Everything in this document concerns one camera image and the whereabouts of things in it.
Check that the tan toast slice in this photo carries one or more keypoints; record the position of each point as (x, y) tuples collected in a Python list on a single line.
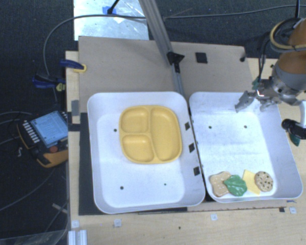
[(217, 184)]

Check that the yellow cheese slice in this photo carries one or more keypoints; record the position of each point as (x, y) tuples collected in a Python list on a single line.
[(250, 181)]

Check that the yellow divided plate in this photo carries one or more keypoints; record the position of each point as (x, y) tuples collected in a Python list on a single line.
[(165, 134)]

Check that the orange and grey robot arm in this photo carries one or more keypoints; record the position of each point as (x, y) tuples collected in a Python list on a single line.
[(299, 60)]

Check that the green lettuce leaf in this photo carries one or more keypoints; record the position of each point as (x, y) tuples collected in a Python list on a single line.
[(235, 185)]

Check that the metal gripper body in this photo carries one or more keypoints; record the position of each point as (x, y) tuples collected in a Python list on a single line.
[(279, 92)]

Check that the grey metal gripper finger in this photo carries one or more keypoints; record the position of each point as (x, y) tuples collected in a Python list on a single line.
[(268, 104), (245, 100)]

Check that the white plastic tray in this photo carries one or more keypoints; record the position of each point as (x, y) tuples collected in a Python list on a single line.
[(142, 185), (232, 147)]

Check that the brown cardboard board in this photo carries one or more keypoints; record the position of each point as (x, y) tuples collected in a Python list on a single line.
[(122, 65)]

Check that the black cylinder on white bracket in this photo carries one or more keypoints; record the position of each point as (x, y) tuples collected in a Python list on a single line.
[(298, 129)]

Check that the brown chocolate chip biscuit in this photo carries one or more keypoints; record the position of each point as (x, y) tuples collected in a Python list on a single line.
[(264, 181)]

